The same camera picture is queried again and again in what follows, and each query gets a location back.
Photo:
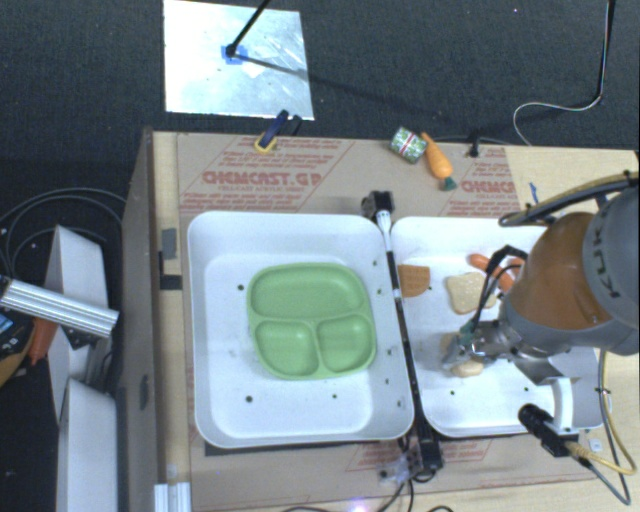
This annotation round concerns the thin black and white rod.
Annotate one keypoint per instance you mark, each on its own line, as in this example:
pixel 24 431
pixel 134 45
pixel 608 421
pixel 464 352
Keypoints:
pixel 400 305

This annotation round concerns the beige bread roll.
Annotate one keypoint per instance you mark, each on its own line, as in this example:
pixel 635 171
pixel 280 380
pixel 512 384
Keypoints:
pixel 467 370

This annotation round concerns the brown cardboard board red print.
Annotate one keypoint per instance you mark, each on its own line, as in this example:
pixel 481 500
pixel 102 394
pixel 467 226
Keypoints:
pixel 310 180

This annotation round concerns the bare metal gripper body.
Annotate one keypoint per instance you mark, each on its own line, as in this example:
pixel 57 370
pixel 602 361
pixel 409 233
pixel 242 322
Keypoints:
pixel 500 342

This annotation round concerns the white plastic tray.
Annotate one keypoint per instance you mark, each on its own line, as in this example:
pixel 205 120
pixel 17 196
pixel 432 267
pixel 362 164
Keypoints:
pixel 470 405
pixel 225 400

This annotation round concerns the orange carrot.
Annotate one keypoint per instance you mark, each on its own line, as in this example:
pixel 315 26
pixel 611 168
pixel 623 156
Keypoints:
pixel 437 160

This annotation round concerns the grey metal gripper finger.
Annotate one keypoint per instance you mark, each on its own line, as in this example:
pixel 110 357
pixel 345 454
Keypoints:
pixel 477 356
pixel 452 352

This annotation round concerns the green and white can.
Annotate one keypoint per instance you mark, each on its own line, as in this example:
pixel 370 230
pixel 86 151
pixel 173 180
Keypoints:
pixel 408 145

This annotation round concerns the green divided plate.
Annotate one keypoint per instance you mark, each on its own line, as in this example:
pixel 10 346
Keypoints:
pixel 305 295

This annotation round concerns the orange-brown biscuit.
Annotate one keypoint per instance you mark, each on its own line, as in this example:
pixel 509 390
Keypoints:
pixel 412 280

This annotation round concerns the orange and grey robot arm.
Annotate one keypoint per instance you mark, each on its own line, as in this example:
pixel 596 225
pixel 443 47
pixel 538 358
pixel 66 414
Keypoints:
pixel 565 280

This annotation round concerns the black cylinder on white bracket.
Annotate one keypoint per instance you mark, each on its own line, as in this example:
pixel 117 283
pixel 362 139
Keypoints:
pixel 542 427

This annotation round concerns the beige bread slice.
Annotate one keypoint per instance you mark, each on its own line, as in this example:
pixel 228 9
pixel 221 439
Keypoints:
pixel 465 295

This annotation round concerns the orange sausage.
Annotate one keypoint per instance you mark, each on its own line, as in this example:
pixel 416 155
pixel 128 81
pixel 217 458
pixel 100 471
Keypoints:
pixel 479 260

